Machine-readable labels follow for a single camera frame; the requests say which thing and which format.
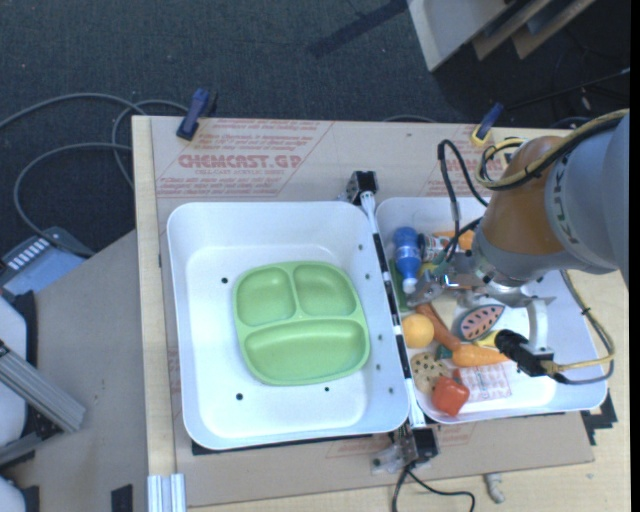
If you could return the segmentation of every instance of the metal bracket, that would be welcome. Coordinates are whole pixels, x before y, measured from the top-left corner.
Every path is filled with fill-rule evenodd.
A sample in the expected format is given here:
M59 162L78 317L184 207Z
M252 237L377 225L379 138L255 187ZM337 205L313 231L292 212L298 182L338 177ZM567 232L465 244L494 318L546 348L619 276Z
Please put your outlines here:
M182 473L147 477L149 512L187 512L187 493Z

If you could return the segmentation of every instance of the table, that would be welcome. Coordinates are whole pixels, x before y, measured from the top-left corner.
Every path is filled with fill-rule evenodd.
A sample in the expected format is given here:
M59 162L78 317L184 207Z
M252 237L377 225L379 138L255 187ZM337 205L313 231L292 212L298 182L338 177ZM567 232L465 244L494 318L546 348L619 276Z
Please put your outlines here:
M133 120L134 166L136 175L137 242L148 470L150 475L166 477L178 471L180 453L176 449L176 432L172 416L170 361L168 358L167 326L164 315L164 287L162 269L159 266L158 259L158 255L161 254L161 239L164 226L159 222L158 215L156 168L159 163L158 154L154 153L154 137L157 140L159 132L163 130L166 131L166 134L170 134L171 127L174 124L168 122L165 126L164 121L153 124L154 121L153 118L145 117L135 117ZM246 127L249 121L228 120L228 122L236 123L237 128L240 123L244 123L243 126ZM259 121L255 120L252 122L254 124L259 123ZM283 128L282 124L286 123L286 121L275 122L272 126L276 126L278 123L280 123L280 128L286 128L286 126ZM304 129L304 125L299 124L304 122L295 123L298 123L295 125L296 130ZM345 169L353 170L354 168L361 168L360 165L369 163L365 155L366 152L360 147L362 146L362 140L358 140L357 137L355 139L351 138L347 144L347 142L340 140L342 137L337 137L336 133L345 135L350 130L355 130L354 133L357 136L364 136L368 139L367 144L382 145L385 144L385 141L394 138L410 140L411 137L421 137L422 142L419 144L416 141L415 143L408 142L408 146L404 148L398 145L394 146L389 152L388 160L378 163L383 167L403 166L406 164L408 167L424 166L432 168L435 167L435 152L432 153L431 160L426 163L424 160L425 158L428 159L429 156L418 155L419 161L416 163L416 155L412 155L411 150L418 146L431 147L437 144L441 140L439 130L445 134L454 133L463 137L465 133L468 133L469 128L451 125L426 127L413 124L398 125L395 123L386 125L374 123L319 123L308 126L315 126L316 138L312 136L308 144L306 142L304 144L301 143L303 149L307 144L309 150L307 156L317 149L321 141L323 144L328 143L325 138L327 134L329 134L328 137L333 137L331 141L332 147L338 148L335 154L323 155L321 158L325 165L327 161L335 160L335 166L333 171L327 174L326 181L318 184L318 187L314 190L315 194L323 193L324 189L329 191L336 190L336 183L341 183L341 180L344 180ZM514 133L513 130L494 129L494 137L501 139L513 135L521 136L524 132L527 131L519 130L518 133ZM533 136L542 132L532 130L528 131L528 133ZM344 149L344 144L351 144L356 148L348 157L341 152ZM284 200L291 197L307 198L305 194L310 194L310 192L305 192L296 182L296 179L303 179L300 174L295 177L288 175L286 179L286 185L289 187L291 195L287 195L284 188L280 189L280 192L285 191L284 196L282 196ZM389 183L389 185L387 188L388 194L398 195L402 193L401 184ZM596 433L597 445L593 447L595 460L591 463L544 469L527 469L503 474L500 488L506 496L509 509L516 509L517 507L521 510L555 511L558 504L562 503L572 509L580 510L630 510L628 292L622 278L617 274L591 276L577 273L574 279L585 301L592 305L592 310L596 312L598 318L617 343L617 369L610 380L610 389L618 422L613 429ZM251 473L251 468L245 468L244 472L230 475L230 479L241 482L249 473ZM332 490L330 485L327 486L322 482L315 482L318 492L308 494L308 491L296 492L294 490L291 494L298 494L299 492L304 492L304 494L288 497L278 496L261 500L259 507L265 511L300 509L386 510L389 507L393 491L389 484L393 483L395 478L396 476L390 475L388 478L379 480L379 485L375 483L369 484L364 489L349 490L349 484L347 483L347 488L337 492L327 492ZM493 501L486 493L484 482L479 476L436 479L434 481L430 480L429 483L435 488L445 491L467 490L474 492L478 500L477 508L480 510L486 510L493 504ZM189 489L189 485L189 479L187 479L187 489ZM399 501L401 510L417 510L426 506L433 506L434 508L441 506L446 510L467 510L469 506L468 498L464 497L425 496L415 484L406 484L403 489ZM255 502L229 502L192 508L204 512L214 510L255 510L255 507Z

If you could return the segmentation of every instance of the carrot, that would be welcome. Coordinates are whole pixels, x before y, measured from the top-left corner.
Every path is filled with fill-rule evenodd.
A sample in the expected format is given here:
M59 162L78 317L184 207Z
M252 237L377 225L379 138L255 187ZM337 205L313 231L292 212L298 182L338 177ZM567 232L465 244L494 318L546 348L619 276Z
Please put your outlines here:
M492 348L464 344L453 353L451 361L456 366L468 367L504 363L505 361L510 361L510 359Z
M445 347L447 347L451 352L455 352L461 346L462 342L460 338L455 336L445 325L440 318L440 315L433 308L431 303L427 302L424 304L418 304L416 306L416 313L420 313L421 315L430 318L433 322L433 339L438 343L441 343Z

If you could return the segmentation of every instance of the white bottle cap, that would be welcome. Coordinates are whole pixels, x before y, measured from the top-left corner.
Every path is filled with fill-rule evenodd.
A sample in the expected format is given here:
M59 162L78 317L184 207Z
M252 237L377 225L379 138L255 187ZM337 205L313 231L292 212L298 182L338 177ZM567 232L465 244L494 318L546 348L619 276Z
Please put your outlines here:
M418 280L414 277L407 277L402 281L402 291L404 293L413 293L416 291L416 283Z

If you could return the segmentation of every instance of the white tray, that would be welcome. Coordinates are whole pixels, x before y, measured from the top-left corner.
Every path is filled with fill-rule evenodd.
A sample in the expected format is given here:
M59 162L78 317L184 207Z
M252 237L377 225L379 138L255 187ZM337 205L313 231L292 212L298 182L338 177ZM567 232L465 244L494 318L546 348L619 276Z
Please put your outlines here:
M391 313L365 214L341 201L187 203L167 225L185 427L228 450L390 432L409 410ZM316 260L358 292L371 351L356 373L270 386L246 367L233 319L236 279L252 268Z
M484 208L473 198L460 198L461 225L480 217ZM393 255L393 233L401 226L413 226L423 233L447 231L453 228L449 200L446 198L392 198L380 204L376 211L385 254ZM580 308L567 290L559 272L550 272L540 283L527 285L528 295L555 297L548 306L548 345L555 350L560 363L598 358L593 339ZM457 316L460 310L454 311ZM526 310L507 308L495 329L510 329L529 336ZM419 350L407 350L409 358ZM423 412L439 423L466 423L488 419L589 410L598 407L607 394L606 381L580 386L558 384L548 377L529 377L518 373L516 364L501 364L511 395L495 400L468 402L457 416L452 417L435 409L429 396L416 389L416 397ZM566 375L575 380L603 375L601 366L570 370Z

